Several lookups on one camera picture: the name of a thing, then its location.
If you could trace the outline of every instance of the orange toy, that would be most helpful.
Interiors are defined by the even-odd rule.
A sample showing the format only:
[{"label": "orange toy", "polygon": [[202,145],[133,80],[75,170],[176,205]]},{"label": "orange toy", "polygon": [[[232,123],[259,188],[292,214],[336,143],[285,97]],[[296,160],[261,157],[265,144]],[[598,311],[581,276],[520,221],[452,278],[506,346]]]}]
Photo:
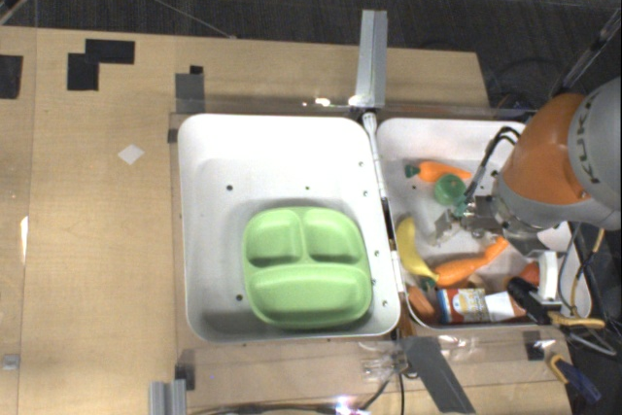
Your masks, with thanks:
[{"label": "orange toy", "polygon": [[535,261],[528,263],[518,276],[536,287],[540,285],[540,268]]},{"label": "orange toy", "polygon": [[408,301],[424,324],[435,324],[438,322],[438,313],[417,286],[408,288]]},{"label": "orange toy", "polygon": [[436,182],[440,177],[452,173],[462,180],[470,178],[470,173],[466,170],[449,166],[436,161],[423,161],[419,164],[419,178],[425,182]]},{"label": "orange toy", "polygon": [[456,259],[440,264],[434,269],[434,272],[438,274],[436,286],[441,289],[455,286],[458,282],[467,279],[477,268],[490,263],[508,245],[509,243],[503,237],[497,237],[497,240],[488,246],[480,257]]}]

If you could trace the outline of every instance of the green divided plate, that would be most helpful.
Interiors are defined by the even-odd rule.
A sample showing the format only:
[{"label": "green divided plate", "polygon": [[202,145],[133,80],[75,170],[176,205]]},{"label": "green divided plate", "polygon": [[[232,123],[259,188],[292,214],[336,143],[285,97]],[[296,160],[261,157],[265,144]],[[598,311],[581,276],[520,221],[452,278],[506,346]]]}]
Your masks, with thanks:
[{"label": "green divided plate", "polygon": [[253,312],[280,329],[352,323],[371,303],[371,275],[356,224],[327,208],[277,208],[246,225],[244,281]]}]

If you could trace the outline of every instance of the white sink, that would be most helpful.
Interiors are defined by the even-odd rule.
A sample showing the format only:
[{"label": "white sink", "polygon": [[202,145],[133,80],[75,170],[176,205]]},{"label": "white sink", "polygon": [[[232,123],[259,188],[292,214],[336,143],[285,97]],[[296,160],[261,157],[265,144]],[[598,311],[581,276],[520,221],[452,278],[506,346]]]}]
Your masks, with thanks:
[{"label": "white sink", "polygon": [[[399,317],[369,142],[342,118],[196,115],[179,132],[186,309],[192,330],[217,342],[378,336]],[[358,225],[373,285],[368,312],[338,329],[272,327],[245,296],[242,235],[257,213],[319,206]]]}]

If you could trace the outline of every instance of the white paper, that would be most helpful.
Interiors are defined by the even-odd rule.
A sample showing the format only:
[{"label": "white paper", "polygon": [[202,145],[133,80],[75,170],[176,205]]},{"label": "white paper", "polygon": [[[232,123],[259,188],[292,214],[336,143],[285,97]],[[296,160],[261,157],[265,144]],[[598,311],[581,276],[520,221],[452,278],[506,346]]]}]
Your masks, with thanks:
[{"label": "white paper", "polygon": [[131,144],[119,153],[119,157],[127,164],[134,164],[136,160],[145,153],[141,148]]},{"label": "white paper", "polygon": [[491,322],[501,322],[516,316],[508,293],[490,294],[484,299]]}]

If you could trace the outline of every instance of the yellow banana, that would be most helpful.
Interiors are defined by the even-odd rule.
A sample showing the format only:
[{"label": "yellow banana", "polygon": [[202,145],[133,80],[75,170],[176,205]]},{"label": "yellow banana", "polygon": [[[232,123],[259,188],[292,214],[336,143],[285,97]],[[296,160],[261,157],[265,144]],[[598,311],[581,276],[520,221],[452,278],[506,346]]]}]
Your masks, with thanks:
[{"label": "yellow banana", "polygon": [[405,218],[399,222],[396,230],[396,242],[401,265],[406,271],[413,275],[429,277],[435,282],[438,280],[438,274],[431,271],[426,262],[417,253],[417,248],[415,247],[415,222],[412,218]]}]

